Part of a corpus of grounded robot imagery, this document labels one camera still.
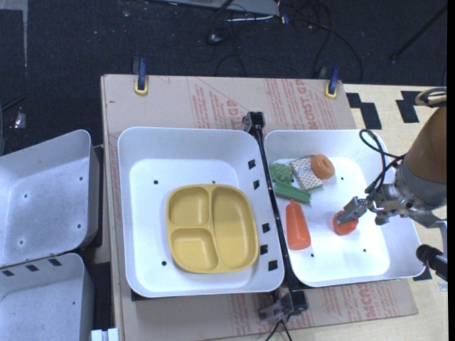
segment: white plastic surface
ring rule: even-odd
[[[0,157],[0,268],[91,242],[99,171],[84,130]]]
[[[87,341],[95,290],[80,256],[0,270],[0,340]]]
[[[133,291],[154,298],[267,292],[281,285],[282,254],[259,146],[252,136],[234,130],[142,127],[123,132],[118,147],[127,279]],[[181,186],[211,183],[234,186],[248,196],[259,245],[267,245],[267,253],[243,271],[193,274],[173,262],[167,198]],[[269,231],[263,232],[264,224]],[[271,261],[277,268],[269,271]]]
[[[377,226],[375,215],[367,211],[350,234],[340,236],[333,230],[337,211],[353,196],[365,198],[365,188],[382,170],[380,154],[360,140],[359,130],[273,131],[265,137],[264,149],[269,165],[324,154],[336,170],[332,178],[323,181],[322,189],[312,192],[311,204],[302,205],[311,246],[289,250],[292,269],[302,283],[335,286],[407,278],[423,272],[415,255],[420,241],[409,218],[393,217],[388,224]],[[389,170],[385,183],[393,178],[394,172]],[[289,200],[277,197],[277,204],[286,232]]]

